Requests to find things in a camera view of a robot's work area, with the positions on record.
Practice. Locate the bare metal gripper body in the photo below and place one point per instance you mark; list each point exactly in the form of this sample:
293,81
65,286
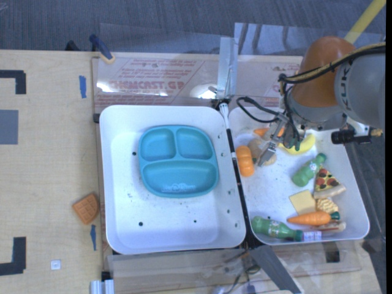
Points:
288,135

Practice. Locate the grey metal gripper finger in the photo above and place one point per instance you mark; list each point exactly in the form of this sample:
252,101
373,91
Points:
267,155

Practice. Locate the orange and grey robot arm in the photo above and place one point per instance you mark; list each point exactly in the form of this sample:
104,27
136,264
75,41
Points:
321,81

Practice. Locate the beige toy biscuit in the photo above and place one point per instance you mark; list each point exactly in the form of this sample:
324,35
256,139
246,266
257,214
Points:
254,145

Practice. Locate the yellow banana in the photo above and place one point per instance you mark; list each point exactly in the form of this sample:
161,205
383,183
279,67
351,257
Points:
306,145

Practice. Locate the orange toy bread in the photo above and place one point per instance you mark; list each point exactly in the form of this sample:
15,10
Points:
245,161

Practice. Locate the small orange carrot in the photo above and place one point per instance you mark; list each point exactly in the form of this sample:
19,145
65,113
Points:
260,131

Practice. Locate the thin black and white rod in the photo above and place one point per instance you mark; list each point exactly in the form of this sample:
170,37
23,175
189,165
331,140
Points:
233,155

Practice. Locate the white plastic tray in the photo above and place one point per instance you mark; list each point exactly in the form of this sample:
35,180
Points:
128,213
269,191

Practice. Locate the green bottle with white face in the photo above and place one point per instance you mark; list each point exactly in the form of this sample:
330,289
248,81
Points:
306,171

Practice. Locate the yellow cheese slice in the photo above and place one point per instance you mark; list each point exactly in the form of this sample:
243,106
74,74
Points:
302,202

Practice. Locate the pizza slice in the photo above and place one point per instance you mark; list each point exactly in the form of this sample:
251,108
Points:
327,182

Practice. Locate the green bottle with printed label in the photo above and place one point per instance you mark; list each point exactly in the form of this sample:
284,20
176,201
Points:
272,228

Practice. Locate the orange carrot with green top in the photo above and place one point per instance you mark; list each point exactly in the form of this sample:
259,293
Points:
309,218

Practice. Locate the tan ridged cracker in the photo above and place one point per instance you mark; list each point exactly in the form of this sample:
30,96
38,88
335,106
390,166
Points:
327,206

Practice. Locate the blue divided plate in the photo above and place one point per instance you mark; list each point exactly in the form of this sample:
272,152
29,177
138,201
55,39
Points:
177,164

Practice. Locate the sausage in bun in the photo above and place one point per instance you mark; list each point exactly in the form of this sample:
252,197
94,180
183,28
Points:
335,226

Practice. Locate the brown cardboard board red print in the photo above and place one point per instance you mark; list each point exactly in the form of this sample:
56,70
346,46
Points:
147,81

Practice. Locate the orange waffle biscuit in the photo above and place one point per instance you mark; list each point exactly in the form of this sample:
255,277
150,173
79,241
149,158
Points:
86,208

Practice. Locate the small white square tile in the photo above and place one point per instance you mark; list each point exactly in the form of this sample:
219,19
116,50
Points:
55,264

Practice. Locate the black cylinder on white bracket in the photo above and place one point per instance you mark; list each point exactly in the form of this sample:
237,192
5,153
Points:
346,136

